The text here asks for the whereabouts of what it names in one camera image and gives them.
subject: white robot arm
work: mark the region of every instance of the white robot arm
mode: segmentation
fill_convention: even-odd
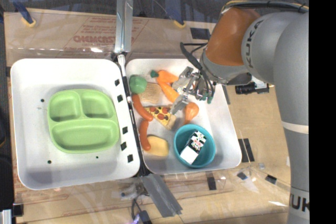
[[[285,10],[260,16],[257,7]],[[231,2],[196,64],[200,78],[235,85],[237,93],[257,91],[256,81],[275,86],[291,167],[288,224],[310,223],[308,30],[303,5]]]

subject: white container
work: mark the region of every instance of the white container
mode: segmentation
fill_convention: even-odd
[[[138,147],[120,69],[115,63],[103,59],[22,59],[13,64],[10,75],[17,170],[27,188],[124,179],[138,172]],[[54,93],[69,89],[95,89],[112,99],[120,126],[116,145],[92,153],[65,153],[52,143],[48,101]]]
[[[150,76],[151,70],[159,71],[163,69],[178,76],[187,66],[194,68],[186,59],[134,59],[126,65],[126,74],[128,78],[131,75],[139,75],[144,77],[147,82],[156,83],[155,78]],[[154,174],[165,175],[228,169],[239,165],[242,160],[242,153],[222,86],[216,86],[211,104],[207,104],[206,101],[196,101],[195,97],[191,95],[189,100],[196,102],[200,108],[198,115],[190,123],[200,125],[208,130],[216,143],[214,160],[206,167],[194,169],[184,166],[176,159],[173,148],[174,134],[184,122],[183,111],[178,111],[175,114],[177,120],[170,131],[155,119],[149,123],[147,134],[165,139],[169,144],[169,154],[167,157],[158,157],[143,151],[147,168]],[[162,93],[156,105],[171,104]],[[142,105],[151,106],[155,104],[143,102]],[[136,124],[139,126],[142,118],[136,111],[134,114]]]

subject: green ball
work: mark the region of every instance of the green ball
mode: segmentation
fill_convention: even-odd
[[[133,75],[130,77],[129,84],[130,91],[135,94],[144,92],[147,87],[147,81],[143,77],[137,75]]]

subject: teal bowl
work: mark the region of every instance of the teal bowl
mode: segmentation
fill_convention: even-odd
[[[202,147],[193,164],[189,164],[180,157],[180,153],[184,149],[190,136],[196,130],[199,130],[202,134],[205,135],[206,142],[204,143],[204,146]],[[203,127],[196,124],[186,124],[180,127],[175,133],[174,153],[176,158],[185,166],[190,168],[202,168],[209,165],[214,160],[216,154],[216,144],[213,137]]]

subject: pizza slice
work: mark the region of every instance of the pizza slice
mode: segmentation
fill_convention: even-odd
[[[145,109],[151,113],[167,130],[171,130],[176,116],[169,113],[171,106],[147,106]]]

